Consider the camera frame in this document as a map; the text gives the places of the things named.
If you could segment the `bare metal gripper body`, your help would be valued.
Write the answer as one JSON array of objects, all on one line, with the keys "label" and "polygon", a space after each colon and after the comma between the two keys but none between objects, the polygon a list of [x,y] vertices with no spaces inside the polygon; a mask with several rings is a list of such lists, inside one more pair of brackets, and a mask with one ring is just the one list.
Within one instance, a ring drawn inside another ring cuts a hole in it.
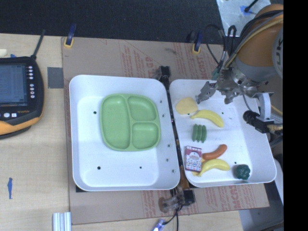
[{"label": "bare metal gripper body", "polygon": [[216,89],[227,97],[247,95],[253,97],[268,80],[266,67],[233,67],[219,72]]}]

